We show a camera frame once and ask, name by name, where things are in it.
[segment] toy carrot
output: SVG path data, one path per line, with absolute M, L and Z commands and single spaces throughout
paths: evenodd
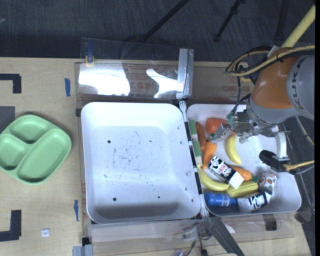
M 211 140 L 207 141 L 203 153 L 202 169 L 206 169 L 217 150 L 217 143 L 213 144 Z
M 215 134 L 221 125 L 221 123 L 227 124 L 226 120 L 210 117 L 205 122 L 205 130 L 208 134 Z
M 252 179 L 252 174 L 249 170 L 241 168 L 239 166 L 230 165 L 233 169 L 235 169 L 243 178 L 244 181 L 250 181 Z
M 204 151 L 207 143 L 205 130 L 199 122 L 195 123 L 195 127 L 196 133 L 198 134 L 198 141 L 200 143 L 200 150 Z

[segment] green divided plate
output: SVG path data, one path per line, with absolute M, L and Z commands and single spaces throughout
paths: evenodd
M 22 115 L 0 133 L 0 169 L 25 184 L 42 184 L 60 168 L 71 146 L 58 126 L 37 115 Z

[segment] white plastic tray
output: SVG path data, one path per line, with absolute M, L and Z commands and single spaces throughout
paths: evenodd
M 205 127 L 208 118 L 226 119 L 227 114 L 232 110 L 231 104 L 194 104 L 187 109 L 189 120 L 195 120 Z M 243 111 L 245 105 L 240 105 L 237 111 Z M 215 155 L 224 160 L 226 164 L 234 164 L 228 157 L 225 150 L 226 141 L 220 141 L 217 145 Z M 237 206 L 234 207 L 210 207 L 209 210 L 218 216 L 240 216 L 248 214 L 271 214 L 295 212 L 301 206 L 301 195 L 295 177 L 287 172 L 275 172 L 268 165 L 259 159 L 262 150 L 277 152 L 276 139 L 262 135 L 252 136 L 245 143 L 240 143 L 239 138 L 236 145 L 237 152 L 241 157 L 242 164 L 239 165 L 249 171 L 253 176 L 260 176 L 261 173 L 270 171 L 277 176 L 277 182 L 273 191 L 273 196 L 268 205 L 253 213 L 240 213 Z
M 81 111 L 86 205 L 99 224 L 189 219 L 200 211 L 181 111 L 92 102 Z

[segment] plastic food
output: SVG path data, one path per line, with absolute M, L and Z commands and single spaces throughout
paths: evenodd
M 206 169 L 217 150 L 217 143 L 213 144 L 211 140 L 207 141 L 203 153 L 202 168 Z
M 202 156 L 201 156 L 199 141 L 193 142 L 193 149 L 194 149 L 194 156 L 195 156 L 196 164 L 202 166 Z
M 215 134 L 222 123 L 226 125 L 227 121 L 219 118 L 210 117 L 206 120 L 205 130 L 208 134 Z
M 235 189 L 239 188 L 245 180 L 240 173 L 216 155 L 211 159 L 207 169 Z
M 71 146 L 58 126 L 37 115 L 22 115 L 0 134 L 0 170 L 28 185 L 42 184 L 60 168 Z
M 230 160 L 235 164 L 241 165 L 241 158 L 237 152 L 236 143 L 237 135 L 233 133 L 226 139 L 225 149 Z
M 215 191 L 215 192 L 223 192 L 226 191 L 230 186 L 222 181 L 213 180 L 206 175 L 206 173 L 198 167 L 198 172 L 200 176 L 201 183 L 208 188 L 209 190 Z
M 195 123 L 195 127 L 196 127 L 196 133 L 198 134 L 200 149 L 201 149 L 201 151 L 204 151 L 206 148 L 206 143 L 207 143 L 205 130 L 199 122 Z
M 258 184 L 252 180 L 244 181 L 237 189 L 229 187 L 225 192 L 232 198 L 240 198 L 257 192 Z
M 268 205 L 271 195 L 267 192 L 251 195 L 249 197 L 242 197 L 237 199 L 239 210 L 241 213 L 252 213 Z
M 233 169 L 235 169 L 243 178 L 244 181 L 250 181 L 252 179 L 252 174 L 249 170 L 243 169 L 239 166 L 231 165 Z
M 192 142 L 197 142 L 199 140 L 198 138 L 198 132 L 196 127 L 196 121 L 195 120 L 189 120 L 189 128 L 190 128 L 190 134 L 191 134 L 191 140 Z
M 272 195 L 274 192 L 276 181 L 277 176 L 270 171 L 266 171 L 262 173 L 259 179 L 258 190 L 261 192 L 267 192 Z
M 204 194 L 205 204 L 210 206 L 228 207 L 232 205 L 237 205 L 238 201 L 236 198 L 231 197 L 226 193 L 214 193 L 206 192 Z

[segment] wooden tabletop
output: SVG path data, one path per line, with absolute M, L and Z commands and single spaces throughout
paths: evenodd
M 0 80 L 0 106 L 14 106 L 15 118 L 25 114 L 39 115 L 62 128 L 72 141 L 71 152 L 65 162 L 43 184 L 27 185 L 0 171 L 0 232 L 10 229 L 11 210 L 21 210 L 22 216 L 19 240 L 0 242 L 0 255 L 71 256 L 73 246 L 82 244 L 85 227 L 78 117 L 75 114 L 75 63 L 79 61 L 62 58 L 0 58 L 0 74 L 19 74 L 22 79 L 22 93 L 13 93 L 12 81 Z M 65 79 L 70 80 L 70 96 L 66 93 Z M 79 221 L 74 210 L 75 200 L 79 203 Z M 227 219 L 225 223 L 232 227 L 231 223 L 234 222 Z M 272 231 L 255 233 L 246 230 L 245 222 L 239 223 L 244 226 L 238 227 L 232 235 L 245 255 L 311 255 L 302 226 L 292 214 L 285 217 L 285 221 L 280 220 L 283 229 L 279 226 L 278 233 L 273 236 L 268 233 Z M 42 237 L 42 229 L 49 229 L 49 236 Z M 190 256 L 200 255 L 197 246 L 199 244 Z M 209 255 L 226 255 L 216 241 L 205 246 Z M 94 255 L 108 255 L 105 244 L 97 243 L 93 247 Z M 173 251 L 137 255 L 167 256 L 172 255 Z M 123 250 L 123 255 L 129 253 L 130 248 Z

